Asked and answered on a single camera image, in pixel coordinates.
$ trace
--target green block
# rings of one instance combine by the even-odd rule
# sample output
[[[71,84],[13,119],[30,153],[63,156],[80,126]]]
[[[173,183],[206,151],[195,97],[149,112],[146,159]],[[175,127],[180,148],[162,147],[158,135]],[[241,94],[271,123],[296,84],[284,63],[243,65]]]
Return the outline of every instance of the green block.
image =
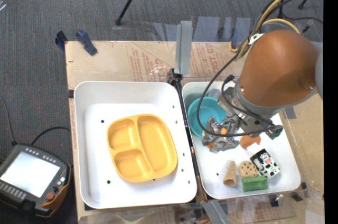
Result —
[[[243,191],[252,191],[268,188],[268,182],[265,176],[242,178],[242,184]]]

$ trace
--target white tray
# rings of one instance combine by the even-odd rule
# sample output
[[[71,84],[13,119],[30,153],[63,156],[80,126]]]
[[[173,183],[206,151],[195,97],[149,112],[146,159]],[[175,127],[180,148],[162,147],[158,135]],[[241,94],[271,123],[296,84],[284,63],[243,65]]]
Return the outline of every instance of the white tray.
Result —
[[[190,104],[195,99],[201,97],[207,85],[208,82],[190,82],[183,87],[182,95],[186,112],[188,111]],[[225,89],[229,85],[234,86],[234,83],[230,82]],[[213,82],[209,91],[214,88],[220,90],[221,86],[222,82]],[[280,116],[278,114],[275,115],[272,120],[274,124],[281,125]],[[203,146],[202,140],[199,137],[194,134],[191,135],[203,188],[209,196],[215,199],[228,199],[258,194],[287,192],[297,189],[301,183],[301,175],[284,130],[273,140],[265,133],[260,134],[260,146],[267,150],[281,169],[281,172],[271,179],[268,179],[267,189],[246,192],[242,189],[242,181],[237,169],[242,161],[249,161],[252,154],[240,145],[233,149],[212,153],[206,146]],[[240,138],[241,137],[234,137],[234,139],[238,141]],[[237,185],[234,187],[226,186],[222,181],[230,161],[235,161],[236,163]]]
[[[86,81],[76,87],[74,102],[80,192],[87,205],[95,209],[153,206],[187,203],[196,196],[190,146],[173,86],[164,82]],[[158,116],[168,127],[178,163],[162,178],[130,183],[113,166],[106,131],[115,120],[145,113]]]

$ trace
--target blue clamp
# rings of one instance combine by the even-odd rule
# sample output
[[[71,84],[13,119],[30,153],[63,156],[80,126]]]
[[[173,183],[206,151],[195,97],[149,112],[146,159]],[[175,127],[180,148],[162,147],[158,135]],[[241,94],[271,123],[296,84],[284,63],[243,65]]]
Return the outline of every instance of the blue clamp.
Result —
[[[97,49],[93,46],[93,43],[91,42],[88,33],[84,31],[83,29],[79,29],[76,32],[76,39],[84,44],[84,49],[90,54],[94,55],[97,52]]]
[[[57,37],[55,38],[55,44],[64,52],[64,43],[67,42],[68,39],[65,37],[63,31],[59,31],[57,33]]]

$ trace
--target yellow plate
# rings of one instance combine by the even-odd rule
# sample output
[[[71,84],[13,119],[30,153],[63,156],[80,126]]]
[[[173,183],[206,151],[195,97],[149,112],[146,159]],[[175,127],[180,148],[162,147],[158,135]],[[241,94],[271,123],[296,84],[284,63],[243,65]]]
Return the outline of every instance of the yellow plate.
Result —
[[[128,182],[160,178],[177,166],[171,134],[155,115],[133,115],[111,123],[107,142],[117,173]]]

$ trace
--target button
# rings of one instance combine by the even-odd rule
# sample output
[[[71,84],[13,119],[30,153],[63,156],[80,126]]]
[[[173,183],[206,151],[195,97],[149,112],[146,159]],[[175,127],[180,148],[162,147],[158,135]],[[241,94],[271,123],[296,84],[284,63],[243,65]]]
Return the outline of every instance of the button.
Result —
[[[47,192],[46,193],[46,200],[47,201],[52,201],[54,199],[55,195],[53,192]]]

